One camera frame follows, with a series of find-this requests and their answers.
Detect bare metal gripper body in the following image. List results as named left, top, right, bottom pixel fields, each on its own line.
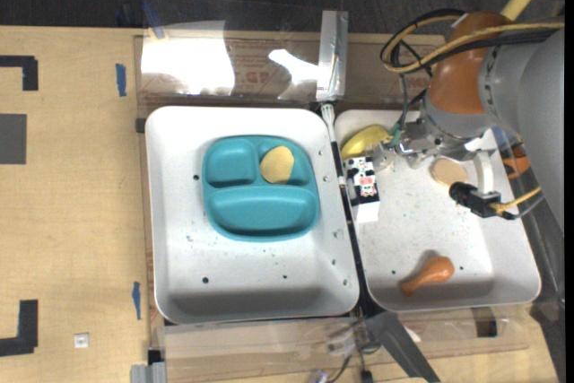
left=393, top=119, right=477, bottom=170

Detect yellow banana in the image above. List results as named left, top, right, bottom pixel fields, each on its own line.
left=340, top=124, right=391, bottom=161

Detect white cow print carton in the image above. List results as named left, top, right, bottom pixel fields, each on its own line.
left=345, top=155, right=382, bottom=224

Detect tan round biscuit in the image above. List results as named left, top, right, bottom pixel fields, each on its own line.
left=430, top=157, right=470, bottom=187

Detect white plastic tray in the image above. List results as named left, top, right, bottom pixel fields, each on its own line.
left=334, top=109, right=543, bottom=314
left=143, top=105, right=361, bottom=326

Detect yellow round biscuit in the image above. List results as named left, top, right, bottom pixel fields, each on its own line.
left=259, top=144, right=296, bottom=186

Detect orange chicken drumstick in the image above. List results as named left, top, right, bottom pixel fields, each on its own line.
left=399, top=255, right=456, bottom=297

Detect blue divided plate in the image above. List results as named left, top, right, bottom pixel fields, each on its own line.
left=201, top=135, right=322, bottom=244

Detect black cylinder on white bracket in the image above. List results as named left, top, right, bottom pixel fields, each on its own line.
left=448, top=135, right=503, bottom=220

